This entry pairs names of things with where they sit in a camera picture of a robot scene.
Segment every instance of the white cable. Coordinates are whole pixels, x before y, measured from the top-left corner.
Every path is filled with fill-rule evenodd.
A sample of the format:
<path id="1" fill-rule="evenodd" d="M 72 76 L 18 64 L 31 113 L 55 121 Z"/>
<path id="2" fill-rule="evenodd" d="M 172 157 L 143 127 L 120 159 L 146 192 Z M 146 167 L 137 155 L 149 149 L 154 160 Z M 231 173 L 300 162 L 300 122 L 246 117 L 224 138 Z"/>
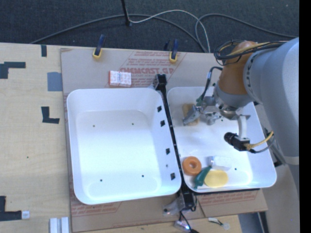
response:
<path id="1" fill-rule="evenodd" d="M 193 18 L 195 18 L 200 23 L 200 25 L 202 26 L 202 28 L 204 30 L 204 35 L 205 35 L 206 41 L 207 41 L 207 49 L 208 49 L 208 52 L 210 52 L 210 46 L 209 46 L 209 41 L 208 41 L 208 36 L 207 36 L 206 29 L 205 29 L 204 25 L 202 24 L 202 22 L 199 20 L 199 18 L 197 18 L 195 15 L 191 14 L 190 12 L 187 12 L 187 11 L 184 11 L 184 10 L 167 10 L 167 11 L 155 14 L 155 15 L 153 15 L 151 17 L 148 17 L 148 18 L 146 18 L 144 20 L 141 20 L 141 21 L 132 21 L 130 19 L 129 19 L 129 21 L 132 22 L 132 23 L 141 23 L 141 22 L 148 21 L 148 20 L 150 20 L 150 19 L 152 19 L 154 17 L 160 16 L 162 14 L 169 13 L 169 12 L 183 12 L 183 13 L 186 13 L 186 14 L 192 16 Z"/>

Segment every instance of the black pole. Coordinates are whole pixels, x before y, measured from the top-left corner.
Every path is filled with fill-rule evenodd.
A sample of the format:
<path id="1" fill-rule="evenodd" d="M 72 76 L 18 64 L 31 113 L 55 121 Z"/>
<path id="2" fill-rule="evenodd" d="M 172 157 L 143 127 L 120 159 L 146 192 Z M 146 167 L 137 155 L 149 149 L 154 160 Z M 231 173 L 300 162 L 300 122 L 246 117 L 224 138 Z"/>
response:
<path id="1" fill-rule="evenodd" d="M 125 7 L 125 1 L 121 0 L 121 3 L 122 3 L 123 11 L 124 11 L 124 16 L 125 16 L 125 25 L 126 26 L 131 26 L 132 24 L 130 22 L 130 18 L 128 17 L 128 13 L 127 13 L 127 10 L 126 10 L 126 7 Z"/>

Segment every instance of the black surface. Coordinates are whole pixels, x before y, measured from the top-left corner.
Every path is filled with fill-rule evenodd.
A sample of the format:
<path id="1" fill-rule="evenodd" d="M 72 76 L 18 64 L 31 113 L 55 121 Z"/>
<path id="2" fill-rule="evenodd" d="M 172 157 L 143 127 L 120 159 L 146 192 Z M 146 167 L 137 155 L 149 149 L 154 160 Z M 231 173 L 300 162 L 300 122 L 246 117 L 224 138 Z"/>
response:
<path id="1" fill-rule="evenodd" d="M 218 13 L 238 18 L 278 33 L 299 35 L 299 0 L 125 0 L 129 15 L 154 15 L 166 10 L 185 10 L 197 17 Z M 121 0 L 0 0 L 0 42 L 30 43 L 54 32 L 102 17 L 122 15 Z M 194 35 L 195 19 L 173 12 L 161 16 Z M 132 17 L 140 20 L 144 17 Z M 264 33 L 220 16 L 206 17 L 211 50 L 230 39 L 257 42 L 288 40 Z M 149 20 L 125 25 L 125 17 L 99 21 L 38 42 L 44 45 L 96 47 L 106 34 L 106 48 L 163 50 L 170 39 L 178 39 L 179 51 L 202 52 L 186 33 L 166 22 Z M 199 28 L 202 43 L 206 43 Z"/>

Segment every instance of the toy donut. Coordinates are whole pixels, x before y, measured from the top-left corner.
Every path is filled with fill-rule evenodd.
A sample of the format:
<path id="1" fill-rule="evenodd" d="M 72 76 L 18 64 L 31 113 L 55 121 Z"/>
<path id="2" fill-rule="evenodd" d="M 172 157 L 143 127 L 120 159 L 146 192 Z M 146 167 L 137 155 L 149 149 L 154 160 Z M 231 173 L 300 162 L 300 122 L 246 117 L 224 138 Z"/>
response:
<path id="1" fill-rule="evenodd" d="M 183 163 L 183 170 L 185 174 L 188 175 L 198 175 L 201 172 L 202 165 L 198 158 L 194 156 L 187 157 Z"/>

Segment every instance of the tray containing objects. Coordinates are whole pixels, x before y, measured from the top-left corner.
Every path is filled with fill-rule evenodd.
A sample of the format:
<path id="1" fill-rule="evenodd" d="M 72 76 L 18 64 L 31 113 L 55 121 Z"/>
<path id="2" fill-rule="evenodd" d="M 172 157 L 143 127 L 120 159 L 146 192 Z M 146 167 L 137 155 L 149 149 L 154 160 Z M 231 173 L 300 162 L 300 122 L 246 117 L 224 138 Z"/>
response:
<path id="1" fill-rule="evenodd" d="M 74 193 L 84 204 L 176 193 L 181 174 L 162 96 L 78 89 L 67 98 Z"/>
<path id="2" fill-rule="evenodd" d="M 207 96 L 212 95 L 212 89 L 207 91 Z M 203 90 L 204 87 L 175 87 L 167 95 L 187 186 L 197 193 L 272 186 L 276 182 L 276 171 L 269 150 L 256 154 L 238 151 L 224 140 L 227 132 L 239 133 L 236 120 L 222 118 L 207 125 L 206 117 L 201 115 L 192 125 L 183 124 L 183 108 L 185 105 L 196 104 Z M 265 137 L 253 103 L 242 108 L 239 114 L 250 115 L 247 120 L 247 137 L 251 142 L 262 141 Z M 198 176 L 199 171 L 202 171 L 202 177 Z M 196 185 L 198 179 L 202 182 L 200 186 Z"/>

